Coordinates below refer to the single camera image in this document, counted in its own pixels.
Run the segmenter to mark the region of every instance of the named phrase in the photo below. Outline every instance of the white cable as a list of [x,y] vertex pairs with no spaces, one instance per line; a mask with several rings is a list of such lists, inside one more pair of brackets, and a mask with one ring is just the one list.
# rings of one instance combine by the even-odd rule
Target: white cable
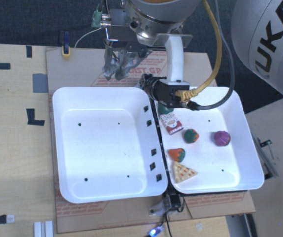
[[96,32],[96,31],[98,31],[98,30],[100,30],[100,29],[102,29],[102,27],[100,27],[100,28],[98,28],[98,29],[95,29],[95,30],[93,30],[93,31],[91,31],[91,32],[88,32],[88,33],[84,34],[81,38],[78,39],[78,41],[77,41],[76,44],[74,45],[74,48],[77,48],[77,45],[78,45],[78,43],[80,42],[81,39],[83,39],[83,38],[86,37],[87,35],[89,35],[89,34],[91,34],[91,33],[94,33],[94,32]]

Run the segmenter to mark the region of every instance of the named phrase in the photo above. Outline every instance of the wooden table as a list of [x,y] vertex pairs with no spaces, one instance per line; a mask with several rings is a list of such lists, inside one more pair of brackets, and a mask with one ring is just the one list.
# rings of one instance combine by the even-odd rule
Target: wooden table
[[[33,93],[32,85],[33,74],[47,74],[46,47],[33,46],[28,58],[26,46],[0,44],[0,63],[11,65],[0,69],[0,215],[15,215],[14,223],[0,225],[0,236],[32,236],[36,221],[53,221],[55,236],[62,237],[145,236],[154,225],[56,233],[48,93]],[[44,126],[28,125],[27,109],[34,109]],[[229,236],[224,216],[170,227],[174,237]],[[160,236],[169,236],[167,229]]]

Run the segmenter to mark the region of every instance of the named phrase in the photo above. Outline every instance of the green connector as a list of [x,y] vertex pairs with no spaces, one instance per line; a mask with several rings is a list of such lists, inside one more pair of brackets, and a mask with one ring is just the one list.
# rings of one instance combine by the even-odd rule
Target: green connector
[[102,19],[102,11],[98,11],[98,7],[99,5],[97,6],[96,10],[94,11],[93,13],[93,16],[92,16],[92,27],[96,27],[96,28],[100,28],[101,27],[101,19]]

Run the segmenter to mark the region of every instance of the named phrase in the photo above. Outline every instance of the wooden surface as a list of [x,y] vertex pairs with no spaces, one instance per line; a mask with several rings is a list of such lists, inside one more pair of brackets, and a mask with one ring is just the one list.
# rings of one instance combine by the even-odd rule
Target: wooden surface
[[[55,199],[47,93],[33,93],[33,74],[46,74],[46,48],[33,46],[32,58],[25,46],[0,45],[0,215],[13,214],[15,222],[0,225],[0,236],[33,236],[33,223],[53,221]],[[26,109],[44,126],[27,125]],[[55,236],[145,236],[154,225],[92,230]],[[228,237],[225,217],[170,223],[174,237]],[[160,236],[168,236],[168,231]]]

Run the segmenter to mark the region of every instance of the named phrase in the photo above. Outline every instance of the plastic tray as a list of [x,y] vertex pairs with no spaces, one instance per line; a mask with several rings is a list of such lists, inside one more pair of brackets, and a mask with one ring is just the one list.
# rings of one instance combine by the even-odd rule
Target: plastic tray
[[156,196],[168,184],[149,98],[138,88],[53,95],[59,185],[71,203]]
[[[208,87],[192,100],[200,105],[219,101],[227,93],[225,87]],[[233,92],[229,100],[216,109],[190,111],[174,109],[184,129],[169,135],[160,123],[163,145],[166,152],[171,182],[181,193],[197,194],[252,190],[262,186],[263,170],[252,140],[250,129],[238,95]],[[186,129],[194,129],[199,138],[187,144],[183,139]],[[231,141],[227,146],[217,146],[213,141],[216,131],[227,131]],[[183,148],[185,158],[181,164],[198,174],[180,183],[175,183],[168,149]]]

